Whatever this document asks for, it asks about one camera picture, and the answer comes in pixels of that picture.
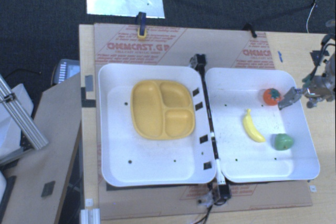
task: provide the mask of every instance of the white cable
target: white cable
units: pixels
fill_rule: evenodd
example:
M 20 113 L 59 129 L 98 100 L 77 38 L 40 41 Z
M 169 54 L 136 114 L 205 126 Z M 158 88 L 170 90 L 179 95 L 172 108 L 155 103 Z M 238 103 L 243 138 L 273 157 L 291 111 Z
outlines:
M 308 16 L 308 19 L 307 19 L 307 22 L 306 22 L 306 30 L 307 30 L 307 33 L 309 33 L 309 30 L 308 30 L 308 22 L 309 22 L 310 16 L 311 16 L 311 14 L 312 14 L 312 12 L 313 12 L 315 6 L 316 6 L 316 2 L 314 2 L 313 6 L 311 7 L 311 9 L 310 9 L 310 13 L 309 13 L 309 16 Z

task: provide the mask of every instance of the toy tomato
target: toy tomato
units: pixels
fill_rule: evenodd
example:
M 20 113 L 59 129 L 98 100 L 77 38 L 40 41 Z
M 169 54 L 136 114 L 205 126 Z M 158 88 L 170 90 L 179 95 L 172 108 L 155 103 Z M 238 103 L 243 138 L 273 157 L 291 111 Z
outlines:
M 264 101 L 268 105 L 277 105 L 278 102 L 281 100 L 280 92 L 276 89 L 267 89 L 262 96 Z

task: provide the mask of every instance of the toy banana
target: toy banana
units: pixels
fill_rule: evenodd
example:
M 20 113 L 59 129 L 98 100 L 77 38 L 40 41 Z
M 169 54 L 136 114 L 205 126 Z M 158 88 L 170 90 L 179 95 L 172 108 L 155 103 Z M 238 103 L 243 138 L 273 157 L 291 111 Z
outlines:
M 252 118 L 251 118 L 251 109 L 247 110 L 247 114 L 243 118 L 243 126 L 248 136 L 251 137 L 252 140 L 256 142 L 265 142 L 266 139 L 264 136 L 259 133 L 259 131 L 255 128 Z

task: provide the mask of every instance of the cardboard sheet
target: cardboard sheet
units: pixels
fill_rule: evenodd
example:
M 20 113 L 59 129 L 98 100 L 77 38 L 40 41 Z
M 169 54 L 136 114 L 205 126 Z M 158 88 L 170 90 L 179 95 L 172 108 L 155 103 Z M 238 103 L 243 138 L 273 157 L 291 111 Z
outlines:
M 265 33 L 255 39 L 248 31 L 227 31 L 148 26 L 148 36 L 138 40 L 137 26 L 95 24 L 96 78 L 111 62 L 187 66 L 195 54 L 206 54 L 206 70 L 212 67 L 274 69 Z M 115 188 L 101 174 L 99 90 L 97 139 L 99 208 L 102 220 L 200 214 L 197 200 L 206 185 Z M 232 198 L 213 212 L 311 206 L 306 181 L 231 185 Z

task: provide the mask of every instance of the toy lime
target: toy lime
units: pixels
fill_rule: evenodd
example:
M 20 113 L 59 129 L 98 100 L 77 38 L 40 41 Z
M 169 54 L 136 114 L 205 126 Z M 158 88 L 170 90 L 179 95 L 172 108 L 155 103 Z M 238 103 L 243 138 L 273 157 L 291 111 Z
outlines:
M 277 134 L 274 147 L 278 151 L 285 151 L 293 146 L 294 140 L 288 134 Z

